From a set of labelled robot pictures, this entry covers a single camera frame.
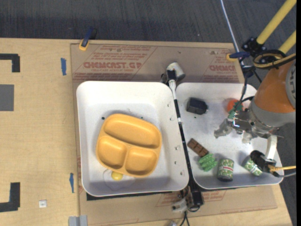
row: floor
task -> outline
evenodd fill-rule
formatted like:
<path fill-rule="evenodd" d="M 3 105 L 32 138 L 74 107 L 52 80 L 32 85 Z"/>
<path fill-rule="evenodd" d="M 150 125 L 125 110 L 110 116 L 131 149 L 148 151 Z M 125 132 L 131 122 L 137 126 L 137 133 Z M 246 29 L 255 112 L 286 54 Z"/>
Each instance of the floor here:
<path fill-rule="evenodd" d="M 237 51 L 257 37 L 286 0 L 0 0 L 0 37 L 81 39 L 90 26 L 98 40 L 230 42 Z M 278 49 L 296 29 L 296 6 L 265 42 Z M 287 54 L 296 52 L 293 46 Z M 251 65 L 250 58 L 243 61 Z M 258 71 L 264 78 L 266 71 Z M 252 76 L 249 84 L 258 88 Z M 279 135 L 284 166 L 296 164 L 296 125 Z M 281 189 L 297 225 L 296 176 Z"/>

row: green can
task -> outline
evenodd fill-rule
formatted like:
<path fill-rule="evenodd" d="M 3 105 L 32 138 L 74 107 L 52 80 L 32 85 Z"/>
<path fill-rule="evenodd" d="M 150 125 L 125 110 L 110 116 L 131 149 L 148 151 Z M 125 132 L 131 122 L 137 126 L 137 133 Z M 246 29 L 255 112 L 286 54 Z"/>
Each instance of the green can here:
<path fill-rule="evenodd" d="M 229 158 L 220 159 L 217 178 L 222 182 L 233 180 L 234 161 Z"/>
<path fill-rule="evenodd" d="M 252 161 L 250 156 L 246 157 L 246 159 L 243 161 L 243 167 L 257 177 L 262 174 L 262 171 L 258 168 L 255 162 Z"/>

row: yellow pole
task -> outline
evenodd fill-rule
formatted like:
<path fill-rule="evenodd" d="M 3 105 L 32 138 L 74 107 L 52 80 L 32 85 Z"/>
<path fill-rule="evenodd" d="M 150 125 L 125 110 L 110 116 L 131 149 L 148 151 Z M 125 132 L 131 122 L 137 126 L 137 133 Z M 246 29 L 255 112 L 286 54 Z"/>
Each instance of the yellow pole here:
<path fill-rule="evenodd" d="M 291 34 L 291 36 L 289 36 L 289 38 L 283 43 L 283 45 L 280 46 L 279 50 L 286 54 L 296 43 L 296 35 L 297 35 L 297 30 L 295 30 Z"/>
<path fill-rule="evenodd" d="M 274 32 L 277 26 L 281 23 L 284 17 L 288 14 L 288 12 L 295 6 L 297 0 L 286 0 L 279 11 L 274 15 L 269 24 L 265 27 L 265 29 L 261 32 L 261 34 L 257 37 L 256 41 L 259 44 L 264 44 L 264 42 L 268 39 L 268 37 Z"/>

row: table surface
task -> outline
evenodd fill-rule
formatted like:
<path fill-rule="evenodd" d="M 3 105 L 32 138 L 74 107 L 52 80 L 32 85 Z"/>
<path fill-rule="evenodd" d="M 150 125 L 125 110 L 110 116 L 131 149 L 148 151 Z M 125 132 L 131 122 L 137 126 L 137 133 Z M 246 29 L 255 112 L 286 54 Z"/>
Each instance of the table surface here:
<path fill-rule="evenodd" d="M 15 90 L 14 111 L 0 112 L 0 202 L 8 201 L 10 183 L 21 184 L 20 208 L 0 213 L 0 224 L 68 225 L 69 216 L 80 215 L 78 182 L 74 180 L 74 193 L 69 182 L 71 173 L 78 174 L 70 44 L 79 41 L 2 38 L 0 43 L 0 53 L 18 54 L 21 58 L 20 73 L 11 72 L 11 61 L 0 60 L 0 84 L 13 84 Z M 137 42 L 95 40 L 93 43 Z M 200 46 L 200 43 L 186 42 L 140 41 L 139 44 Z M 61 58 L 66 59 L 65 76 Z M 292 225 L 280 186 L 270 187 L 276 209 L 191 217 L 190 225 L 248 225 L 250 222 L 261 226 Z M 39 208 L 39 200 L 45 199 L 47 207 Z M 168 222 L 127 225 L 166 226 Z"/>

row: yellow plastic piece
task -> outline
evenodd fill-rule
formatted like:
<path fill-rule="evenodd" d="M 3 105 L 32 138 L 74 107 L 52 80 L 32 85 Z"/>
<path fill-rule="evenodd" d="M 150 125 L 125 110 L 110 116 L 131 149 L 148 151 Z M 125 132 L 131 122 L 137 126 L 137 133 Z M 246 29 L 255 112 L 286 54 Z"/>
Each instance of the yellow plastic piece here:
<path fill-rule="evenodd" d="M 287 53 L 292 46 L 295 45 L 296 43 L 296 36 L 297 36 L 297 30 L 295 30 L 291 36 L 289 36 L 289 38 L 283 43 L 283 45 L 281 45 L 281 47 L 279 48 L 279 50 L 283 53 Z"/>
<path fill-rule="evenodd" d="M 113 114 L 101 127 L 96 156 L 114 172 L 142 178 L 156 168 L 161 146 L 162 135 L 155 125 L 133 116 Z"/>
<path fill-rule="evenodd" d="M 237 58 L 230 58 L 230 54 L 226 55 L 226 59 L 231 62 L 235 62 L 237 60 Z"/>
<path fill-rule="evenodd" d="M 123 178 L 123 174 L 113 171 L 111 177 L 115 181 L 120 181 Z"/>
<path fill-rule="evenodd" d="M 278 27 L 281 21 L 285 18 L 288 12 L 295 6 L 297 0 L 286 0 L 279 11 L 274 15 L 265 29 L 261 32 L 261 34 L 257 37 L 256 41 L 259 44 L 264 44 L 264 42 L 269 38 L 269 36 L 274 32 L 274 30 Z"/>
<path fill-rule="evenodd" d="M 88 48 L 88 46 L 89 46 L 90 41 L 88 41 L 88 43 L 87 43 L 87 45 L 85 47 L 82 46 L 83 41 L 84 41 L 83 39 L 80 41 L 80 43 L 79 43 L 79 49 L 83 50 L 83 51 L 86 51 L 87 48 Z"/>

